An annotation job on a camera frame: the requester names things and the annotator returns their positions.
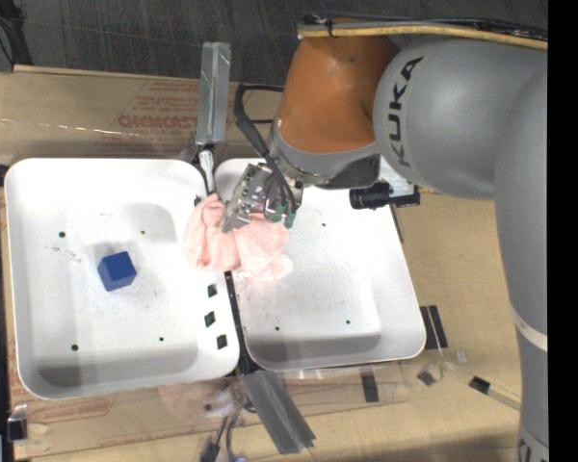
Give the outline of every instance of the white tray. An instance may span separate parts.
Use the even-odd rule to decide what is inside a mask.
[[[223,200],[248,163],[222,163]],[[409,358],[426,332],[390,210],[354,210],[349,191],[308,188],[285,253],[294,270],[275,284],[240,280],[236,293],[252,359],[274,371]]]
[[[194,167],[30,159],[9,169],[5,193],[17,363],[33,394],[69,398],[233,370],[239,345],[223,275],[195,271],[182,251],[195,197],[205,196]],[[138,275],[108,293],[96,267],[123,250]]]

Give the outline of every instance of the gray carpet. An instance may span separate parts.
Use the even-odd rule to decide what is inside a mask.
[[[548,27],[548,0],[14,1],[24,11],[37,65],[197,78],[201,45],[225,41],[232,47],[231,79],[269,85],[284,83],[298,44],[296,23],[308,11],[483,17]],[[0,50],[0,70],[8,69]],[[2,317],[0,295],[0,361]]]

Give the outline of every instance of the pink cloth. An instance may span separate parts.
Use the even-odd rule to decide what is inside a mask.
[[[216,193],[198,203],[186,225],[184,252],[199,270],[239,270],[245,277],[281,279],[293,269],[282,253],[289,239],[284,225],[253,215],[252,222],[231,233],[219,228],[225,206]]]

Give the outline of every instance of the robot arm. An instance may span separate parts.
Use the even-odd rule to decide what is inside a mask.
[[[269,140],[270,161],[296,193],[368,187],[381,154],[419,186],[495,200],[522,368],[521,462],[549,460],[546,70],[542,50],[485,40],[428,37],[399,52],[384,37],[307,38]],[[281,220],[278,182],[259,178]]]

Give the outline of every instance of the metal bracket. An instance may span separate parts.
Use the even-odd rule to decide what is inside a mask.
[[[224,141],[229,100],[231,47],[224,42],[204,42],[199,81],[197,145]]]
[[[259,371],[243,376],[242,381],[278,453],[300,453],[314,447],[314,433],[276,373]]]
[[[221,222],[227,233],[250,223],[251,214],[263,214],[271,222],[281,222],[287,216],[287,202],[282,203],[278,180],[272,169],[265,163],[257,166],[249,164],[238,181]],[[298,207],[302,204],[303,187],[291,188]]]

